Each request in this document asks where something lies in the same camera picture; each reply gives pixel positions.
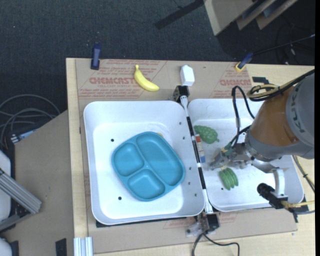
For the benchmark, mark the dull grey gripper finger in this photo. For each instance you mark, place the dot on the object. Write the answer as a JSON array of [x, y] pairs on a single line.
[[217, 162], [239, 165]]

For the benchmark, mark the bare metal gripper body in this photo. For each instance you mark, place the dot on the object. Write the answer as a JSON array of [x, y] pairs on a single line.
[[241, 152]]

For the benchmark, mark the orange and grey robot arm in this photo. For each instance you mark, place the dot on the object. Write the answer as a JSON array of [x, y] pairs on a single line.
[[280, 125]]

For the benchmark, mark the green banana bunch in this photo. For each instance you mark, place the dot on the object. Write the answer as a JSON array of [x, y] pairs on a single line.
[[228, 178]]

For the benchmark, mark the green grapes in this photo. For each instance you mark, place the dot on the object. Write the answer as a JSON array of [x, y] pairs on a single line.
[[206, 133]]

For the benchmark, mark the white plastic tray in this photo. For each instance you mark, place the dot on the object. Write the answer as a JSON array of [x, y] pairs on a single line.
[[107, 120], [250, 197]]

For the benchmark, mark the thin black and white rod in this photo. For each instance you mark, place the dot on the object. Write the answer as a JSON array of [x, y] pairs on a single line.
[[190, 123]]

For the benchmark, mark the blue divided plate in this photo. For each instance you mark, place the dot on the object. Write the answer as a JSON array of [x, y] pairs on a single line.
[[155, 160]]

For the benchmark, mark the clear plastic bottle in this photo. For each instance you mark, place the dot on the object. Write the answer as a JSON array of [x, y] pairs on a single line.
[[160, 135]]

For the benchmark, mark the white carton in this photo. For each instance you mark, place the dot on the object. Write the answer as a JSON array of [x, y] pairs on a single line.
[[187, 75]]

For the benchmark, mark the brown cardboard board red print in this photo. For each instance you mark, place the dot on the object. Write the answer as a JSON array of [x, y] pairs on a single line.
[[150, 237]]

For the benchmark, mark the yellow banana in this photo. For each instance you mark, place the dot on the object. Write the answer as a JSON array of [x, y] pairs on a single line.
[[143, 81]]

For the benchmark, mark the black cylinder on white bracket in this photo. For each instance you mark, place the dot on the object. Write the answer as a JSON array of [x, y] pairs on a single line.
[[271, 193]]

